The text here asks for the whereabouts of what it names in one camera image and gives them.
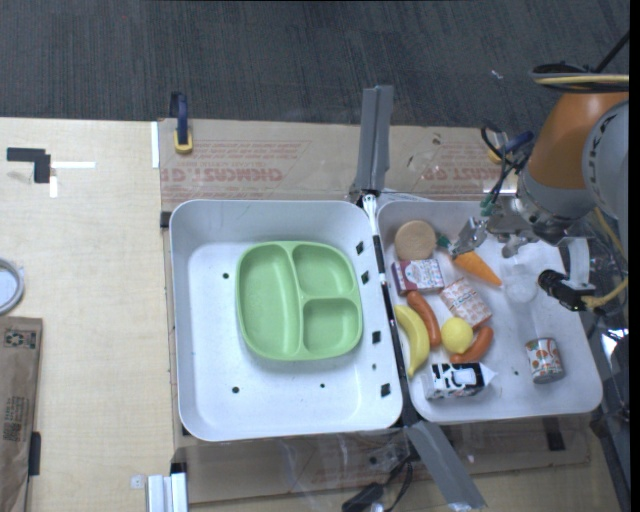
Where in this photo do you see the white plastic tray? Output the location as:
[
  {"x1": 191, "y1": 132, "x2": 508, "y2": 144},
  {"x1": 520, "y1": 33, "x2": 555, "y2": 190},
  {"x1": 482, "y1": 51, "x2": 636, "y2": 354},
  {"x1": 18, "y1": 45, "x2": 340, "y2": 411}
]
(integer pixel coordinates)
[
  {"x1": 168, "y1": 198, "x2": 405, "y2": 443},
  {"x1": 375, "y1": 199, "x2": 605, "y2": 427}
]

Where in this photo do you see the brown cardboard board red print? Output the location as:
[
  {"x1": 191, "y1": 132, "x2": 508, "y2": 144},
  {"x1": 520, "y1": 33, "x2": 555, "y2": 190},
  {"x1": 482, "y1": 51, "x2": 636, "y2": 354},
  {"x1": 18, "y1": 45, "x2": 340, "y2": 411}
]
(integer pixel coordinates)
[{"x1": 157, "y1": 118, "x2": 592, "y2": 504}]

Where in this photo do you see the small orange print can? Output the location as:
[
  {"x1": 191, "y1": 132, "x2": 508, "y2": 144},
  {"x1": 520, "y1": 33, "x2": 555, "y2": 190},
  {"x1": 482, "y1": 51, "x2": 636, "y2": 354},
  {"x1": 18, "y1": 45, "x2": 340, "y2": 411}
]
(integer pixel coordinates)
[{"x1": 524, "y1": 337, "x2": 566, "y2": 385}]

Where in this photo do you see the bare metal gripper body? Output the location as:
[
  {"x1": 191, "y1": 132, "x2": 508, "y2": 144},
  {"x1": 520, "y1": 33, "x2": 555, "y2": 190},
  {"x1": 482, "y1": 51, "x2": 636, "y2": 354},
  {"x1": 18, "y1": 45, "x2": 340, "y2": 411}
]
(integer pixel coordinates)
[{"x1": 486, "y1": 194, "x2": 572, "y2": 246}]

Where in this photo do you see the yellow lemon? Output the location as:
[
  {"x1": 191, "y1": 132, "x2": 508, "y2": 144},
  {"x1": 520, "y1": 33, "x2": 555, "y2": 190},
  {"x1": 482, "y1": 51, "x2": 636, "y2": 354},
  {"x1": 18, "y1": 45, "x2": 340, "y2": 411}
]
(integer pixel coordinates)
[{"x1": 440, "y1": 316, "x2": 475, "y2": 355}]

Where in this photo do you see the brown paper envelope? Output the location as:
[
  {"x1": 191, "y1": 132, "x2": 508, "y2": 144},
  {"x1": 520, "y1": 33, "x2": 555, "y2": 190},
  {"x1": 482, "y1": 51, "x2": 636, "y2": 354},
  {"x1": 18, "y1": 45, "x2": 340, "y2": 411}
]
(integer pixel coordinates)
[{"x1": 0, "y1": 315, "x2": 44, "y2": 512}]

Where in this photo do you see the green divided plate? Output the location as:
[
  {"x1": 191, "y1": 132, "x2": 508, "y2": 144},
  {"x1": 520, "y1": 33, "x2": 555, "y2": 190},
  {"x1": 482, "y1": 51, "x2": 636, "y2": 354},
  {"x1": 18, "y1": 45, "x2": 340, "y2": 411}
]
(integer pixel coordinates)
[{"x1": 234, "y1": 240, "x2": 365, "y2": 362}]

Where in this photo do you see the orange patterned white carton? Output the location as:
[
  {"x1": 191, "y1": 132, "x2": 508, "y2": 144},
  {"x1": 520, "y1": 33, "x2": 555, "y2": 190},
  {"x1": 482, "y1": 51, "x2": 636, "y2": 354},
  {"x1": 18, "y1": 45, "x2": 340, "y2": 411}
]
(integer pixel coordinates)
[{"x1": 439, "y1": 277, "x2": 494, "y2": 329}]

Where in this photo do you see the yellow banana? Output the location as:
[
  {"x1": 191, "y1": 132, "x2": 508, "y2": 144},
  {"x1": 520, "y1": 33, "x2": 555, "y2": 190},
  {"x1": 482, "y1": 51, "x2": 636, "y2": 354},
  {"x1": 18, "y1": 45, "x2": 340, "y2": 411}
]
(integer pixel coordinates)
[{"x1": 393, "y1": 304, "x2": 432, "y2": 379}]

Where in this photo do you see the maroon and white carton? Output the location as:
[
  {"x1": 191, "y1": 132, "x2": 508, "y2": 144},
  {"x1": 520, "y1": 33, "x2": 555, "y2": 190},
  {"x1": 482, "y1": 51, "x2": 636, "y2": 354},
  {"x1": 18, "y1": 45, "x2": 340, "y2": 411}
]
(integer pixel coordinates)
[{"x1": 390, "y1": 258, "x2": 446, "y2": 297}]

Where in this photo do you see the orange carrot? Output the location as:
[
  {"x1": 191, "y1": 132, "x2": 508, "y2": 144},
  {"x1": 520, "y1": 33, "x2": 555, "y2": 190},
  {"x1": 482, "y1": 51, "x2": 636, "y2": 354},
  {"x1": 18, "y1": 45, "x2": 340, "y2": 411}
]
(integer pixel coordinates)
[{"x1": 437, "y1": 232, "x2": 504, "y2": 288}]

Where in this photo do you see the black cylinder on white bracket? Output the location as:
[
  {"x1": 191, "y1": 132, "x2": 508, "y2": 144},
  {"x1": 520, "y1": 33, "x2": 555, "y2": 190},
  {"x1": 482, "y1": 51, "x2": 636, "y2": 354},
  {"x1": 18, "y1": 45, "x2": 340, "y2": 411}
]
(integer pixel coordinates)
[{"x1": 537, "y1": 237, "x2": 599, "y2": 313}]

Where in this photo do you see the black and white milk carton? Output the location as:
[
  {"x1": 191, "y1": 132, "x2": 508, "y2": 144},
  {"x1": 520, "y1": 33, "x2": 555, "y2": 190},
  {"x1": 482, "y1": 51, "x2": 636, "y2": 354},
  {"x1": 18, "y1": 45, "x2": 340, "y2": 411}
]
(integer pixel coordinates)
[{"x1": 424, "y1": 361, "x2": 499, "y2": 401}]

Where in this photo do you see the tan round biscuit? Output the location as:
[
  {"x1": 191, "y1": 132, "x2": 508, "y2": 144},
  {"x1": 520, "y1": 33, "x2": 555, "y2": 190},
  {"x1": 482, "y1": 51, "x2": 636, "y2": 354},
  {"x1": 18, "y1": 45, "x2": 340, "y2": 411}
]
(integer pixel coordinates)
[{"x1": 393, "y1": 219, "x2": 439, "y2": 262}]

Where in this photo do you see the orange sausage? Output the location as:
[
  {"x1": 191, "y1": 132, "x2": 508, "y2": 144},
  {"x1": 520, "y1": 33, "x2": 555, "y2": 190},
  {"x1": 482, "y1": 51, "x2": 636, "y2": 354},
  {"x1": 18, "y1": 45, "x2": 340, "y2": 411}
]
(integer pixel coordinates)
[
  {"x1": 405, "y1": 290, "x2": 443, "y2": 350},
  {"x1": 449, "y1": 325, "x2": 495, "y2": 365}
]

